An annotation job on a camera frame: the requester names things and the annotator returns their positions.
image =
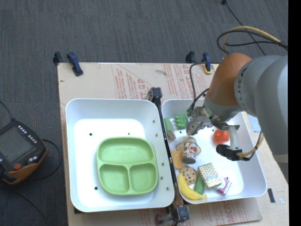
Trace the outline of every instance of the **red tomato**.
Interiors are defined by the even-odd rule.
[[[229,132],[227,130],[216,129],[213,134],[213,140],[218,144],[229,141]]]

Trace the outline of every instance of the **red button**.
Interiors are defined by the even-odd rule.
[[[17,171],[17,170],[20,170],[22,168],[22,165],[20,163],[16,163],[14,165],[14,169]]]

